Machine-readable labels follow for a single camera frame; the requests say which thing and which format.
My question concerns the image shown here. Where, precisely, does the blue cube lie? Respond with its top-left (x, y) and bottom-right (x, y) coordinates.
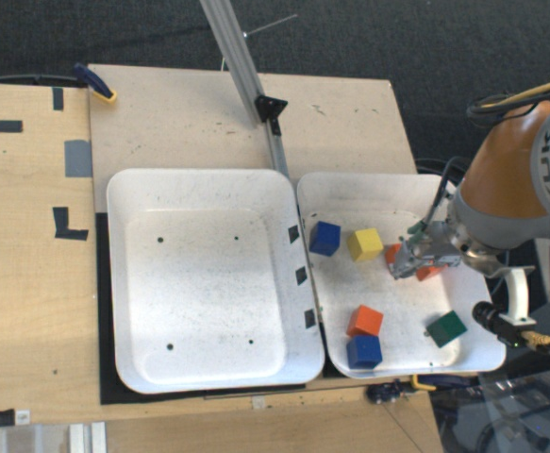
top-left (308, 220), bottom-right (342, 258)
top-left (345, 334), bottom-right (384, 371)

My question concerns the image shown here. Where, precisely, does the black block with thin wires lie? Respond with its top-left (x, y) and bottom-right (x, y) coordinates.
top-left (366, 380), bottom-right (403, 406)

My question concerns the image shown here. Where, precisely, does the yellow cube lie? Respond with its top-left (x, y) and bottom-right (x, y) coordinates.
top-left (346, 226), bottom-right (385, 263)

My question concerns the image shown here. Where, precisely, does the black cylinder on white bracket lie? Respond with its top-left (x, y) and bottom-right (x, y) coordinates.
top-left (472, 264), bottom-right (538, 349)

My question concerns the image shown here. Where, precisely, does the white plastic tray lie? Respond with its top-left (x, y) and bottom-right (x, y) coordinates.
top-left (295, 171), bottom-right (508, 380)
top-left (106, 167), bottom-right (326, 395)

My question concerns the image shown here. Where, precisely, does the green cube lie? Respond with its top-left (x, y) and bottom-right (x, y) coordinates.
top-left (425, 310), bottom-right (469, 349)

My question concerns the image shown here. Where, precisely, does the pale wood board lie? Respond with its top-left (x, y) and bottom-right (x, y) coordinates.
top-left (87, 62), bottom-right (478, 401)

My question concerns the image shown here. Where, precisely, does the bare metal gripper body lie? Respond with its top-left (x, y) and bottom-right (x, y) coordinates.
top-left (410, 220), bottom-right (509, 278)

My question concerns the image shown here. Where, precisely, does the orange cube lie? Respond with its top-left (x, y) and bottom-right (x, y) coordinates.
top-left (345, 304), bottom-right (385, 339)
top-left (384, 243), bottom-right (446, 283)

